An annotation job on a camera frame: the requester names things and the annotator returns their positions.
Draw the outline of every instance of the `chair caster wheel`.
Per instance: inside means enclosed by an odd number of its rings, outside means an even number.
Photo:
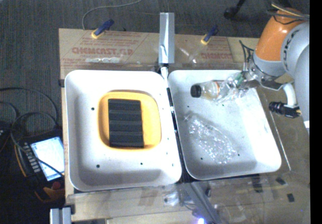
[[[237,7],[230,7],[225,10],[225,12],[223,13],[223,16],[226,19],[232,19],[237,14],[237,12],[238,12]]]

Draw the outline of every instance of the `blue light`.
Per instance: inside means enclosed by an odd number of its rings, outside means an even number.
[[[203,218],[198,219],[198,224],[205,224],[205,220]]]

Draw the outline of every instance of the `screen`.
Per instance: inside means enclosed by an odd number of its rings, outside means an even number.
[[[35,142],[31,144],[31,148],[37,158],[54,167],[60,173],[64,172],[64,148],[59,137]],[[52,168],[39,162],[47,181],[60,177],[60,175]]]

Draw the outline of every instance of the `dark floor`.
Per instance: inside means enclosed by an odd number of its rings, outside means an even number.
[[[82,28],[82,17],[99,6],[121,5],[137,0],[3,0],[0,3],[0,88],[24,87],[48,95],[58,109],[61,124],[59,79],[59,28]],[[105,8],[85,18],[93,29],[112,18],[111,30],[159,32],[159,13],[175,13],[177,34],[202,35],[214,24],[219,36],[259,38],[269,20],[267,9],[277,0],[246,0],[232,20],[223,17],[238,0],[142,0],[134,5]],[[310,0],[289,0],[293,8],[309,14]],[[11,103],[19,115],[43,111],[54,114],[46,99],[35,93],[0,92],[0,101]],[[0,104],[0,120],[12,122],[7,104]],[[51,128],[52,123],[33,116],[26,123],[29,134]],[[63,205],[42,204],[27,189],[9,140],[0,151],[0,222],[49,223],[49,209]]]

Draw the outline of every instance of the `blue and yellow clamp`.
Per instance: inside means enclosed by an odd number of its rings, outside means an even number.
[[[98,39],[100,36],[104,34],[104,31],[109,30],[110,27],[114,24],[114,21],[112,19],[106,21],[104,24],[102,24],[99,28],[92,31],[92,37],[94,39]]]
[[[207,45],[209,43],[209,41],[211,40],[211,36],[216,35],[218,31],[219,30],[218,30],[217,25],[212,27],[211,30],[202,37],[201,43],[204,44],[204,45]]]

